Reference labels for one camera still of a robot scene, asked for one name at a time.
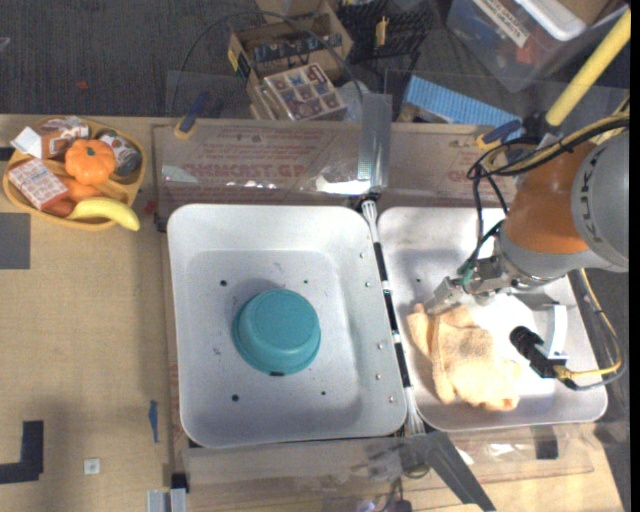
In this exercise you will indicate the orange pumpkin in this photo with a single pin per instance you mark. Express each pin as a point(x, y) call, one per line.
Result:
point(90, 161)

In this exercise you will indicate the brown and white packet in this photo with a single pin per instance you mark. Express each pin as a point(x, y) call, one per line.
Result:
point(62, 135)

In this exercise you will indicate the small printed can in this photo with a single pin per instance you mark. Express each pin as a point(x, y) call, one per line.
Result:
point(122, 152)

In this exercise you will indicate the teal bowl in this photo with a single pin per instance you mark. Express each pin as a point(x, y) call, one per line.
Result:
point(276, 332)

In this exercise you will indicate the black cylinder on white bracket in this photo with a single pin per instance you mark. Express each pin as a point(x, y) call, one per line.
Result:
point(536, 350)

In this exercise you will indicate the orange carrot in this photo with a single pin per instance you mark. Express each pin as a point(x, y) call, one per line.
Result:
point(59, 207)

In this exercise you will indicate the red and white carton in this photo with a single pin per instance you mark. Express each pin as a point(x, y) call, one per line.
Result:
point(37, 184)

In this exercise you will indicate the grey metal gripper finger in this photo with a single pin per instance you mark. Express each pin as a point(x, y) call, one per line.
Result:
point(454, 299)
point(436, 298)

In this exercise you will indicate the pale orange cloth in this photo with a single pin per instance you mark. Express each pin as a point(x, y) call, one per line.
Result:
point(462, 357)

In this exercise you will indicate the white plastic tray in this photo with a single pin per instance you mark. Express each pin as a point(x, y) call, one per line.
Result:
point(505, 415)
point(345, 310)

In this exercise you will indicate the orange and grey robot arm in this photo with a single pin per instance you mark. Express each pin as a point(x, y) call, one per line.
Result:
point(547, 210)

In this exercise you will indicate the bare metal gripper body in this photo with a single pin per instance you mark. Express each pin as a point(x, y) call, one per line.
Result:
point(492, 277)

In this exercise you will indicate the orange divided plate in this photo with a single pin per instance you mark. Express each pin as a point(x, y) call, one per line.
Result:
point(122, 192)

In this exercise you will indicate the yellow banana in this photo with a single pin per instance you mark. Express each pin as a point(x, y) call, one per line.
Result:
point(107, 209)

